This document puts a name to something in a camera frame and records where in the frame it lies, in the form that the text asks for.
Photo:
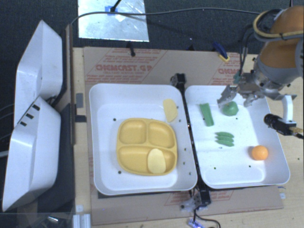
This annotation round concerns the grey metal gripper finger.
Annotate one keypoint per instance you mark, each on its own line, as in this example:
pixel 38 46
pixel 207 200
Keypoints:
pixel 226 96
pixel 250 99

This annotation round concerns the yellow divided plate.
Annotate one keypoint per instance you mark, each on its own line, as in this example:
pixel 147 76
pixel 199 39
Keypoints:
pixel 133 132

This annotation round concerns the white plastic tray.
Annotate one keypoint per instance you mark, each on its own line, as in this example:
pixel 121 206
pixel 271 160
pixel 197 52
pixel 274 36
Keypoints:
pixel 111 98
pixel 237 170

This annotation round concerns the pale yellow potato wedge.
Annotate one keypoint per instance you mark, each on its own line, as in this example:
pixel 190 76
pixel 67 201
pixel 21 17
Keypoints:
pixel 169 109

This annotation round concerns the thin black rod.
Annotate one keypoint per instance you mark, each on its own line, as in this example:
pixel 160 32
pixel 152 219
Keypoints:
pixel 190 127

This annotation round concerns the black cylinder on white bracket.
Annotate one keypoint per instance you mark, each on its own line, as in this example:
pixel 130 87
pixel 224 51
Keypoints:
pixel 281 120

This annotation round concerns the pale yellow oval potato slice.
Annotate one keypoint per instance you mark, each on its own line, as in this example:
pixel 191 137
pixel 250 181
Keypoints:
pixel 156 161

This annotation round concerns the green bell pepper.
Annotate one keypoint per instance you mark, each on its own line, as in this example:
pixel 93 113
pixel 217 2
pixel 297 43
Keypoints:
pixel 230 109

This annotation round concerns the orange ball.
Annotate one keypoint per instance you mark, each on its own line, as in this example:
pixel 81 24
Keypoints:
pixel 259 152

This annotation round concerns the green celery stick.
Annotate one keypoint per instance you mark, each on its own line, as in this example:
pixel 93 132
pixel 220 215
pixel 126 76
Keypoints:
pixel 206 114

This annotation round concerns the green pea pods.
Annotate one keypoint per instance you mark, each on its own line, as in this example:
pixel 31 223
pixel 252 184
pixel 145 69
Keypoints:
pixel 224 139

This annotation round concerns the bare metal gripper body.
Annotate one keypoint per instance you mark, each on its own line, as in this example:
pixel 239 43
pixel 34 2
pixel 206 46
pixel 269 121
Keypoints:
pixel 255 87

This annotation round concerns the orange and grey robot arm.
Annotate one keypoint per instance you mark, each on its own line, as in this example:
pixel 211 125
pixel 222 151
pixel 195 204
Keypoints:
pixel 280 56

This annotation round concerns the brown cardboard board red print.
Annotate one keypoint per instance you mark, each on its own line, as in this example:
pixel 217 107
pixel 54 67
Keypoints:
pixel 133 63

